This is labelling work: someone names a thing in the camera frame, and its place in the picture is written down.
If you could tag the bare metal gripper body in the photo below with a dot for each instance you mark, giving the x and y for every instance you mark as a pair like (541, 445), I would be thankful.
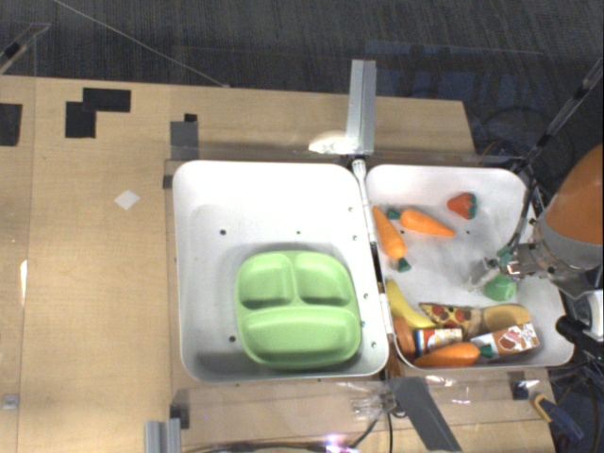
(533, 260)

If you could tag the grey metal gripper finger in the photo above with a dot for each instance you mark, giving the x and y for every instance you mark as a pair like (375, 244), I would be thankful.
(483, 272)

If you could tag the green round toy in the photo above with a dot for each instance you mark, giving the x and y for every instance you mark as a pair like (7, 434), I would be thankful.
(500, 288)

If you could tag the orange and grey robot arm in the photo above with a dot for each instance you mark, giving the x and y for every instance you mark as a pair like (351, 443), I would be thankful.
(576, 206)

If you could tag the white plastic tray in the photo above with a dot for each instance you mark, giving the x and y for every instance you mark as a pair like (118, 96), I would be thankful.
(434, 262)
(264, 206)

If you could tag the pizza slice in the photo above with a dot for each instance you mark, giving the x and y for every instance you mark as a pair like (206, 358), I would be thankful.
(446, 314)

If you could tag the red strawberry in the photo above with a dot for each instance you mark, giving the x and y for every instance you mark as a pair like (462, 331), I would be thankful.
(461, 204)

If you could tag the white and red carton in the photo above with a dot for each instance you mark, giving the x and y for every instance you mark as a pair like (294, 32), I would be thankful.
(512, 340)

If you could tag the orange carrot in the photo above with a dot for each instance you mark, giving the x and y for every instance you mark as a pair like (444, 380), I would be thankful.
(448, 356)
(424, 223)
(390, 239)

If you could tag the yellow banana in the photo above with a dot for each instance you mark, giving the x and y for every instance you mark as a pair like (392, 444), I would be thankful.
(406, 309)

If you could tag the orange capped bottle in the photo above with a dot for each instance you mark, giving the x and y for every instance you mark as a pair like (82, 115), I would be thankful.
(424, 340)

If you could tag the green divided plate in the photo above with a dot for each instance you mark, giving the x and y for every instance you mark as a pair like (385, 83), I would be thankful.
(297, 314)

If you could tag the pale wood board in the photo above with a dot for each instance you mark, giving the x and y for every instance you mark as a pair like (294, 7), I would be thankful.
(283, 121)

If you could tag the black cylinder on white bracket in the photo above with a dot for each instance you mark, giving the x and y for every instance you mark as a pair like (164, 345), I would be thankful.
(582, 323)

